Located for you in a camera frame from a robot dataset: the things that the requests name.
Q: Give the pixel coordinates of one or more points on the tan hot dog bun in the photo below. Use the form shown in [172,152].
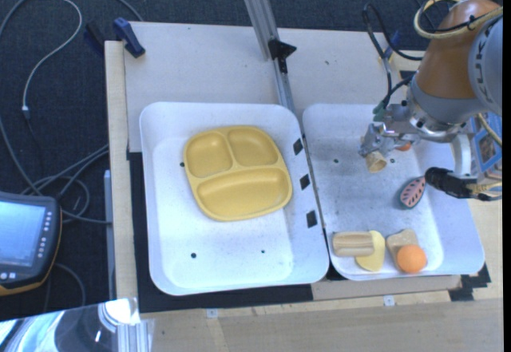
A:
[351,244]

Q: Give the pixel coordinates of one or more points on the pale yellow flat slice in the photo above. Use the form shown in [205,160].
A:
[375,260]

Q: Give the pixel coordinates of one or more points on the yellow divided plate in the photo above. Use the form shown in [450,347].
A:
[239,183]

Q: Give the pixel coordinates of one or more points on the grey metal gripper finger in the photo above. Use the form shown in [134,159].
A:
[368,141]
[386,143]

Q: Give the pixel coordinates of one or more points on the white plastic tray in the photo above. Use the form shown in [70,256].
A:
[223,254]
[359,198]

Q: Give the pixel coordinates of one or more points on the black cylinder on white bracket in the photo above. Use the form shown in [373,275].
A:
[449,183]

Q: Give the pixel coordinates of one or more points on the tan bread slice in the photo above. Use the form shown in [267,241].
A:
[401,239]

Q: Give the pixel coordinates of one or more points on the orange ball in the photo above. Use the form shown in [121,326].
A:
[412,259]

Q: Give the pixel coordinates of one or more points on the red and green watermelon slice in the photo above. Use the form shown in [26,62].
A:
[413,194]

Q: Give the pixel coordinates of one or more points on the tan ice cream cone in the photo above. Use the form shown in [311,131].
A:
[376,164]

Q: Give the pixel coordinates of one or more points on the small orange round thing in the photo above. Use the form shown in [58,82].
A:
[405,147]

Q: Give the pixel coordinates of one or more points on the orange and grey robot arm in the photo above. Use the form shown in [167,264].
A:
[447,63]

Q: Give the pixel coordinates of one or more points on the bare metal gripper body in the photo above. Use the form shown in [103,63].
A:
[403,119]

